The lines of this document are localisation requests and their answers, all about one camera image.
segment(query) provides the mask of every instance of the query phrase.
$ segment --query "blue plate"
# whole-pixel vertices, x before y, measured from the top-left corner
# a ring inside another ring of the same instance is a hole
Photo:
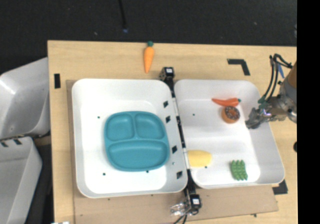
[[[105,150],[111,165],[123,171],[160,168],[169,159],[169,142],[159,117],[149,112],[113,114],[104,126]]]

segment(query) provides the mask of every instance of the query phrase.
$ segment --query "wooden table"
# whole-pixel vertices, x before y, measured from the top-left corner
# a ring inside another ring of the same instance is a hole
[[[55,221],[75,223],[67,80],[82,78],[158,79],[161,69],[167,66],[174,67],[176,80],[247,80],[253,82],[260,94],[263,94],[271,75],[269,55],[278,53],[287,62],[292,63],[297,59],[295,47],[155,43],[155,57],[151,71],[145,74],[142,60],[145,47],[145,43],[48,42]],[[227,59],[245,60],[250,75],[244,74],[241,65],[229,65]],[[194,221],[188,218],[188,220],[192,223],[232,222],[241,224],[298,222],[297,153],[293,150],[293,144],[297,140],[297,126],[285,120],[271,123],[271,129],[284,163],[285,181],[289,189],[288,194],[275,197],[279,210],[258,214],[257,217],[242,215]]]

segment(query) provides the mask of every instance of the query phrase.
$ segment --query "black fabric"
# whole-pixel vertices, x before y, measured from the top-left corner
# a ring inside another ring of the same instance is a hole
[[[0,73],[47,40],[295,46],[297,0],[0,0]]]

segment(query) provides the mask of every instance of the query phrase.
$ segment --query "orange carrot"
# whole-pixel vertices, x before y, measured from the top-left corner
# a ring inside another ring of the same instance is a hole
[[[229,99],[223,100],[223,99],[212,98],[212,101],[214,101],[215,103],[221,106],[237,106],[239,102],[241,102],[241,99],[229,98]]]
[[[154,55],[155,55],[155,50],[153,49],[153,42],[152,41],[148,41],[148,47],[146,47],[146,49],[144,50],[144,70],[146,73],[149,72],[151,64],[152,64],[152,60],[154,59]]]

